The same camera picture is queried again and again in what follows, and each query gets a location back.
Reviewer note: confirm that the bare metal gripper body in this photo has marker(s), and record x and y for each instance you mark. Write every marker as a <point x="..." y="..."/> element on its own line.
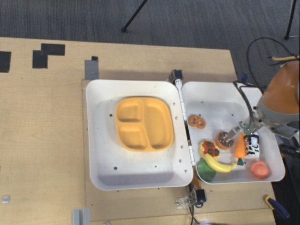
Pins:
<point x="254" y="123"/>

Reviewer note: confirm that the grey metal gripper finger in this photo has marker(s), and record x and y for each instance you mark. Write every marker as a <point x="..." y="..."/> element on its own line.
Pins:
<point x="234" y="133"/>

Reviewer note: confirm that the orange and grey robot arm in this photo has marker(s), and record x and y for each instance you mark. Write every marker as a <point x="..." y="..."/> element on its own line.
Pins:
<point x="283" y="90"/>

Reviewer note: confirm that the chocolate doughnut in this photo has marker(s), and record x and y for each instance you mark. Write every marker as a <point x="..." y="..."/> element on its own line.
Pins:
<point x="221" y="142"/>

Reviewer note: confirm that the orange carrot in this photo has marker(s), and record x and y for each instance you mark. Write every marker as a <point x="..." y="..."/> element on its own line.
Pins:
<point x="240" y="147"/>

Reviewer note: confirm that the black and white milk carton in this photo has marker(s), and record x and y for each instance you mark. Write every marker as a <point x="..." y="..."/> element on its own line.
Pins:
<point x="253" y="147"/>

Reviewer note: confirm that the pizza slice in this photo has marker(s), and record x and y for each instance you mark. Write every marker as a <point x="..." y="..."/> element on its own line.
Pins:
<point x="209" y="147"/>

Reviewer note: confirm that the white plastic tray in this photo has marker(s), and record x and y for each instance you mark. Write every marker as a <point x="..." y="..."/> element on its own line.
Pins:
<point x="222" y="102"/>
<point x="105" y="135"/>

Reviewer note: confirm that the yellow banana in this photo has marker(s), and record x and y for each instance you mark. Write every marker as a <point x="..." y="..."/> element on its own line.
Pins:
<point x="216" y="166"/>

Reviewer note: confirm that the brown pretzel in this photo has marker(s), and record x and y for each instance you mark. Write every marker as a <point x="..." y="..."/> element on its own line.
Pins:
<point x="196" y="121"/>

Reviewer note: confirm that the pink round toy food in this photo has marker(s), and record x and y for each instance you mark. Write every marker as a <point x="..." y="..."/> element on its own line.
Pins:
<point x="259" y="169"/>

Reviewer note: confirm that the green leafy vegetable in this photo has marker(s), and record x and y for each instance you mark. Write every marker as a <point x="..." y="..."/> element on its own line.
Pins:
<point x="205" y="172"/>

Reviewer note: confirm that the thin black and white rod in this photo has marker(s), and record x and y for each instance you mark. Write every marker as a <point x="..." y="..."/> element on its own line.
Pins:
<point x="181" y="102"/>

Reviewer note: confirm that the orange divided plate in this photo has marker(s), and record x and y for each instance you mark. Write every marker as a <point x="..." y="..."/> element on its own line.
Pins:
<point x="145" y="125"/>

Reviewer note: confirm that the black tripod leg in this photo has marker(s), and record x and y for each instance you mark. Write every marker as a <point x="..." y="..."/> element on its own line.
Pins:
<point x="291" y="13"/>
<point x="140" y="6"/>

